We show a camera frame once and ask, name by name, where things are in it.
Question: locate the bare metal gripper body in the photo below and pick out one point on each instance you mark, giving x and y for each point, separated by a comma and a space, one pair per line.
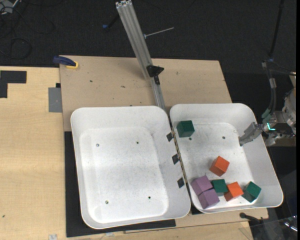
281, 129

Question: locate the green cube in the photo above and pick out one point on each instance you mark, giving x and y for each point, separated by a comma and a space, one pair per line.
219, 185
251, 191
185, 128

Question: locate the brown cardboard board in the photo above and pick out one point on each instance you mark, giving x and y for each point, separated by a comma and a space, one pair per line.
102, 84

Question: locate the white plastic tray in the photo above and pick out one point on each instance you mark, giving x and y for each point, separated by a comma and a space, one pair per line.
210, 149
125, 171

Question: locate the orange cube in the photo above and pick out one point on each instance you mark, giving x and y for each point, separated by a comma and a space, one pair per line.
219, 165
233, 191

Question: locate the purple cube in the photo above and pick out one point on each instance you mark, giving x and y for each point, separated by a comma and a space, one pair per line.
208, 198
201, 184

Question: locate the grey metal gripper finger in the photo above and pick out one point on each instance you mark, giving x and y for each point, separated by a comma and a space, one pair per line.
253, 128
247, 137

